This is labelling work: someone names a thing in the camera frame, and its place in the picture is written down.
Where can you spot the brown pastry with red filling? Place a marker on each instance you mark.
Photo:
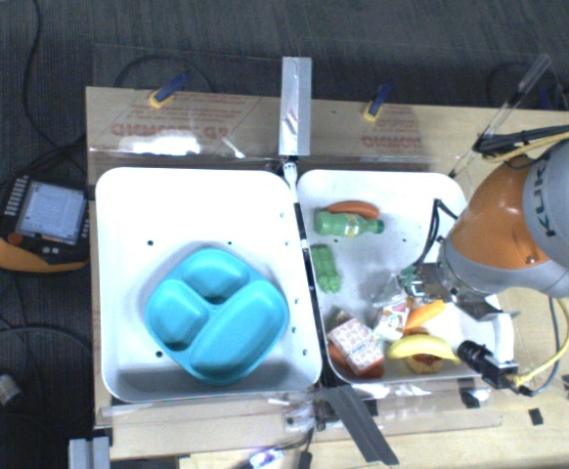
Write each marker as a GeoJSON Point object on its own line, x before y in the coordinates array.
{"type": "Point", "coordinates": [424, 363]}

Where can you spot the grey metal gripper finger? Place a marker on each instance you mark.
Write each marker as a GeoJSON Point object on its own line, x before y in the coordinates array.
{"type": "Point", "coordinates": [482, 311]}

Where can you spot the silver metal cylinder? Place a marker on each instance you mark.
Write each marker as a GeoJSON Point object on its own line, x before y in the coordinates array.
{"type": "Point", "coordinates": [6, 389]}

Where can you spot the black cylinder on white bracket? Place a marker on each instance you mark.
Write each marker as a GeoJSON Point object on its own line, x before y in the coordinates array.
{"type": "Point", "coordinates": [482, 359]}

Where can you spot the yellow banana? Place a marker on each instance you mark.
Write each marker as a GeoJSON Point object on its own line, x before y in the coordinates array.
{"type": "Point", "coordinates": [419, 346]}

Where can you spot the small white carton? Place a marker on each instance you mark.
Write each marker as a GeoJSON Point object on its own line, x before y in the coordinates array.
{"type": "Point", "coordinates": [392, 323]}

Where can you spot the orange sausage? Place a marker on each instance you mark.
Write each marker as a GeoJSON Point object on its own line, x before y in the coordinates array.
{"type": "Point", "coordinates": [353, 208]}

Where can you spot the orange and white carton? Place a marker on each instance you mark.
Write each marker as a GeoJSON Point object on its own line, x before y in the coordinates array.
{"type": "Point", "coordinates": [358, 345]}

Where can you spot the brown cardboard board red print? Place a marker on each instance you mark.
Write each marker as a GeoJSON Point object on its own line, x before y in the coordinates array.
{"type": "Point", "coordinates": [265, 115]}

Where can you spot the green grapes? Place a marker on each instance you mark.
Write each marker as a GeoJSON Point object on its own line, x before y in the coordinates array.
{"type": "Point", "coordinates": [326, 269]}

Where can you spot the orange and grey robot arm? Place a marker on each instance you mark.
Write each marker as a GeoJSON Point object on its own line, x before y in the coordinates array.
{"type": "Point", "coordinates": [494, 223]}

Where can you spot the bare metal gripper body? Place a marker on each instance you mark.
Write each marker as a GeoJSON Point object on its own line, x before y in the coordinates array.
{"type": "Point", "coordinates": [436, 281]}

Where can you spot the green bottle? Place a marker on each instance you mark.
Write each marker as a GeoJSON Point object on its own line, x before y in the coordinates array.
{"type": "Point", "coordinates": [343, 224]}

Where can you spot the blue divided plate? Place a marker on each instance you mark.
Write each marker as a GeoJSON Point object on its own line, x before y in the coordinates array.
{"type": "Point", "coordinates": [235, 330]}

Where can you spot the orange carrot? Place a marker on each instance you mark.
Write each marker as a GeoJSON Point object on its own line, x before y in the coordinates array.
{"type": "Point", "coordinates": [426, 313]}

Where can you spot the white plastic tray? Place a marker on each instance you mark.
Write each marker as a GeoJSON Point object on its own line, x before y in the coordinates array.
{"type": "Point", "coordinates": [177, 203]}
{"type": "Point", "coordinates": [402, 198]}

